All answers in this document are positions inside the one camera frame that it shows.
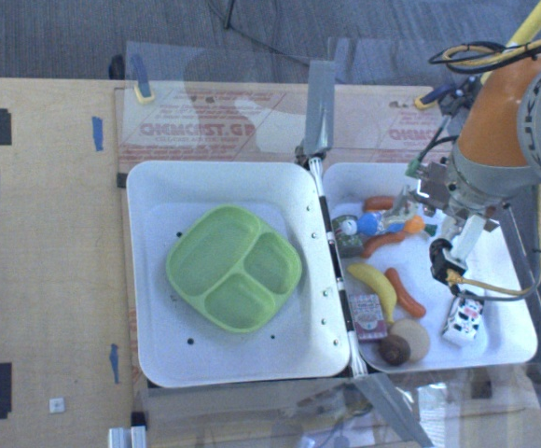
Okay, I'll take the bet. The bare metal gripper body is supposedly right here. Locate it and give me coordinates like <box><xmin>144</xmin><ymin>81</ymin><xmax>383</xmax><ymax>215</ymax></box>
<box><xmin>411</xmin><ymin>159</ymin><xmax>470</xmax><ymax>220</ymax></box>

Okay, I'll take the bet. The orange toy carrot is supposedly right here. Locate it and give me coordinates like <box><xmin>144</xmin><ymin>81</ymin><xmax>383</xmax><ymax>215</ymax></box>
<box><xmin>402</xmin><ymin>215</ymin><xmax>439</xmax><ymax>238</ymax></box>

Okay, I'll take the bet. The orange toy sausage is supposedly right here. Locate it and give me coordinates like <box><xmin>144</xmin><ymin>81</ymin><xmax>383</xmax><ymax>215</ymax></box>
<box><xmin>384</xmin><ymin>267</ymin><xmax>427</xmax><ymax>319</ymax></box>
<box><xmin>360</xmin><ymin>231</ymin><xmax>408</xmax><ymax>259</ymax></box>
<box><xmin>363</xmin><ymin>195</ymin><xmax>396</xmax><ymax>213</ymax></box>

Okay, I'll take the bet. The blue and white toy bottle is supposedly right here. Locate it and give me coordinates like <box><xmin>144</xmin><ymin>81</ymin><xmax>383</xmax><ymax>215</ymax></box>
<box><xmin>353</xmin><ymin>211</ymin><xmax>405</xmax><ymax>238</ymax></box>

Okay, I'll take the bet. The yellow banana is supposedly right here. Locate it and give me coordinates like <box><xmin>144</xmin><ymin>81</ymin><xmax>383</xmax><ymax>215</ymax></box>
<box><xmin>346</xmin><ymin>262</ymin><xmax>399</xmax><ymax>326</ymax></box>

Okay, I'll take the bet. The white plastic tray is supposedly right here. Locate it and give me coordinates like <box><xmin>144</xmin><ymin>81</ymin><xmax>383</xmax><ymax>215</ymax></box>
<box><xmin>321</xmin><ymin>161</ymin><xmax>539</xmax><ymax>375</ymax></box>
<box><xmin>125</xmin><ymin>160</ymin><xmax>352</xmax><ymax>389</ymax></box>

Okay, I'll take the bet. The pink carton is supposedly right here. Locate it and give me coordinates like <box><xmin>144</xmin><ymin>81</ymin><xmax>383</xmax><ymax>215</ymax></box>
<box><xmin>348</xmin><ymin>292</ymin><xmax>389</xmax><ymax>343</ymax></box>

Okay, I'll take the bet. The white black cow-print carton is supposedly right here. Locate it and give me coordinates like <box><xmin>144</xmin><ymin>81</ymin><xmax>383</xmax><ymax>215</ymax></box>
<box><xmin>441</xmin><ymin>295</ymin><xmax>485</xmax><ymax>348</ymax></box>

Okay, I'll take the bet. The beige round toy bread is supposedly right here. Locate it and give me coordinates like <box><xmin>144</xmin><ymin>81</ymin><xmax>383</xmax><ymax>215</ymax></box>
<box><xmin>389</xmin><ymin>317</ymin><xmax>431</xmax><ymax>363</ymax></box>

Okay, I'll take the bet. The brown round toy fruit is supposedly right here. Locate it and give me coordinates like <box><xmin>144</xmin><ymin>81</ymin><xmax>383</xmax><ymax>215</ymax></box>
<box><xmin>377</xmin><ymin>333</ymin><xmax>412</xmax><ymax>367</ymax></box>

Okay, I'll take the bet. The green divided plate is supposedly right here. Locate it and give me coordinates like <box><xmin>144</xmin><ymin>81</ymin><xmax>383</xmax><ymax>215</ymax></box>
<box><xmin>165</xmin><ymin>203</ymin><xmax>304</xmax><ymax>334</ymax></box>

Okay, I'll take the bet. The brown cardboard board red print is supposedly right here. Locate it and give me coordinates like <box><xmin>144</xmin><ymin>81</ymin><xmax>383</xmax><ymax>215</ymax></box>
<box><xmin>114</xmin><ymin>83</ymin><xmax>541</xmax><ymax>433</ymax></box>

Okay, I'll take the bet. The black cylinder on white bracket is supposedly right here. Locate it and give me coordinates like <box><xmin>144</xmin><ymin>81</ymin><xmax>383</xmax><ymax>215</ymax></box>
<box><xmin>428</xmin><ymin>213</ymin><xmax>487</xmax><ymax>289</ymax></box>

